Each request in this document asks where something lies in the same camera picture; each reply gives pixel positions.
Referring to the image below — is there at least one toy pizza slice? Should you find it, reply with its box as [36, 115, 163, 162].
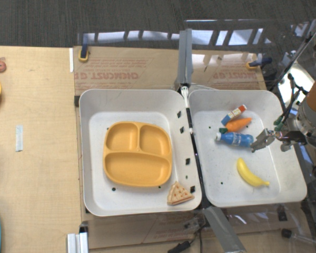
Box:
[166, 181, 195, 206]

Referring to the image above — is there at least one clear bottle with black cap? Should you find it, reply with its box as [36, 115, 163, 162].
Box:
[281, 228, 316, 245]

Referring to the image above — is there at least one orange carrot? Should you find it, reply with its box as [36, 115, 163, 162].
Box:
[219, 117, 253, 135]

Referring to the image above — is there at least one orange divided plate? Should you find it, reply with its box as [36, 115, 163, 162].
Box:
[102, 121, 173, 188]

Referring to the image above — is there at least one brown cardboard board, red print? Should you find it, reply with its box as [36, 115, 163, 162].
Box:
[73, 45, 314, 250]

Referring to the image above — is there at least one blue bottle with white cap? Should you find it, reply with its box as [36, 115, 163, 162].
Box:
[214, 131, 254, 148]

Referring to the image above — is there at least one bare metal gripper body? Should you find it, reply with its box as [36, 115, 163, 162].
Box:
[280, 120, 316, 150]

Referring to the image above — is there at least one yellow banana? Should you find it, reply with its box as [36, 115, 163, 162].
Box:
[236, 157, 271, 188]

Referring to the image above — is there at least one black block with thin wires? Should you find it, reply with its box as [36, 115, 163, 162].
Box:
[167, 240, 192, 253]

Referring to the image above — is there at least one thin black and white rod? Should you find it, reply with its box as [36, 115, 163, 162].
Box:
[180, 85, 209, 208]

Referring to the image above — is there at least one white plastic tray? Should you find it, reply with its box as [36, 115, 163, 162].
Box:
[187, 89, 308, 209]
[78, 89, 203, 218]

